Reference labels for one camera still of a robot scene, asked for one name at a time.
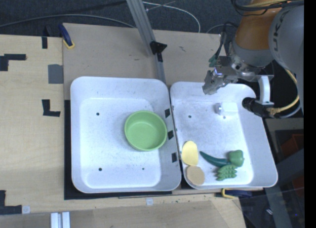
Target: green bowl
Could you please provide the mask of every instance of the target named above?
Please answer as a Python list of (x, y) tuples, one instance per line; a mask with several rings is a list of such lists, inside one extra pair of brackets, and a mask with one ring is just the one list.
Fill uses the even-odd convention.
[(124, 126), (129, 144), (139, 151), (160, 148), (167, 139), (167, 127), (156, 113), (137, 111), (131, 114)]

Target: wooden table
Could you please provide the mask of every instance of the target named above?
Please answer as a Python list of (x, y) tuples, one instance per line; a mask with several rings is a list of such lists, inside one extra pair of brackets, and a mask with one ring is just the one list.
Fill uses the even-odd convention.
[[(113, 34), (122, 32), (122, 28), (103, 29)], [(127, 34), (131, 32), (137, 36), (137, 30), (128, 30)], [(219, 45), (218, 35), (155, 33), (161, 42), (176, 43), (166, 50), (164, 57), (169, 84), (180, 80), (183, 71), (189, 71), (187, 64), (192, 55), (196, 56), (192, 69), (199, 74), (186, 73), (181, 80), (203, 81), (208, 58)], [(192, 46), (192, 41), (199, 46)], [(47, 38), (47, 48), (43, 48), (43, 42), (41, 37), (0, 35), (0, 56), (27, 56), (25, 61), (9, 60), (8, 71), (0, 71), (0, 190), (6, 190), (6, 206), (29, 206), (31, 211), (14, 218), (0, 216), (1, 227), (13, 222), (19, 227), (26, 225), (25, 219), (33, 218), (46, 224), (47, 213), (64, 211), (71, 211), (74, 227), (100, 227), (105, 216), (113, 227), (124, 226), (126, 220), (131, 227), (245, 227), (238, 199), (216, 197), (211, 190), (178, 188), (172, 195), (150, 196), (152, 206), (146, 206), (148, 197), (64, 200), (64, 99), (68, 91), (62, 83), (49, 83), (48, 66), (64, 65), (64, 70), (69, 71), (69, 62), (63, 61), (63, 51), (65, 55), (67, 49), (61, 38)], [(186, 54), (179, 57), (183, 50), (189, 51), (187, 58)], [(173, 58), (181, 59), (182, 64), (172, 61)], [(60, 116), (43, 115), (44, 99), (50, 100), (50, 110), (59, 111)]]

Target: white object in tray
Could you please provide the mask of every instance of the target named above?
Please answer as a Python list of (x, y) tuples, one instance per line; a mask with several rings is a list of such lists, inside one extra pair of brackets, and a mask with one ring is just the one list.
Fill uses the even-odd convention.
[[(126, 140), (125, 121), (140, 110), (153, 111), (166, 123), (169, 136), (158, 150), (137, 151)], [(159, 80), (75, 79), (71, 135), (72, 180), (82, 192), (169, 191), (180, 184), (169, 92)]]
[[(176, 135), (181, 152), (186, 141), (193, 141), (198, 151), (217, 158), (242, 150), (244, 163), (237, 177), (216, 180), (218, 167), (208, 163), (199, 153), (198, 166), (205, 182), (188, 184), (195, 189), (262, 188), (277, 182), (277, 169), (262, 119), (242, 107), (245, 97), (255, 97), (244, 84), (228, 84), (213, 95), (205, 95), (203, 83), (177, 82), (170, 90)], [(182, 162), (183, 170), (187, 165)]]

